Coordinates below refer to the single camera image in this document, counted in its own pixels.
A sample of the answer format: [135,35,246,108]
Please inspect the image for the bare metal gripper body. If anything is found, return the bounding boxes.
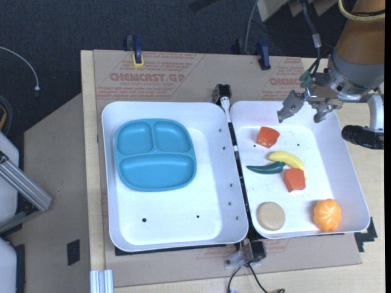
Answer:
[304,68,364,109]

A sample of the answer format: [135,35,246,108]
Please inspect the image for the red cube with yellow star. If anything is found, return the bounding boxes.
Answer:
[255,126,280,149]

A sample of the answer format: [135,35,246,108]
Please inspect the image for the yellow banana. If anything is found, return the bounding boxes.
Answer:
[268,150,307,180]

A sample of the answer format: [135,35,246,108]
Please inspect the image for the white plastic tray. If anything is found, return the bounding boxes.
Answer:
[228,99,371,240]
[101,101,249,253]

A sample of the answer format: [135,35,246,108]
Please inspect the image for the green chili pepper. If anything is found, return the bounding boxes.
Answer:
[246,161,287,175]

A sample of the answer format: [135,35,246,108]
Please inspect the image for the black and white thin rod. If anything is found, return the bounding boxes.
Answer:
[220,96,254,241]

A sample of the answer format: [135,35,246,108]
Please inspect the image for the plain red cube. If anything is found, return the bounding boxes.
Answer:
[282,167,307,194]

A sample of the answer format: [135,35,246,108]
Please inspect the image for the orange pumpkin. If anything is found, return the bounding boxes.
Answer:
[313,198,342,233]

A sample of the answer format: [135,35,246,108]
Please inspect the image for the brown cardboard board red print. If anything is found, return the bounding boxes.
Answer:
[92,49,364,288]

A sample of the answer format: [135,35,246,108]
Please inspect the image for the beige round biscuit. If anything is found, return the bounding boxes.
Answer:
[256,201,286,231]

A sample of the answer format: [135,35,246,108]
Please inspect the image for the blue divided plate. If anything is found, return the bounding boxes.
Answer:
[114,118,197,192]

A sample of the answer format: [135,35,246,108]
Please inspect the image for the black cylinder on white bracket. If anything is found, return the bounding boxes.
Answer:
[341,93,385,150]

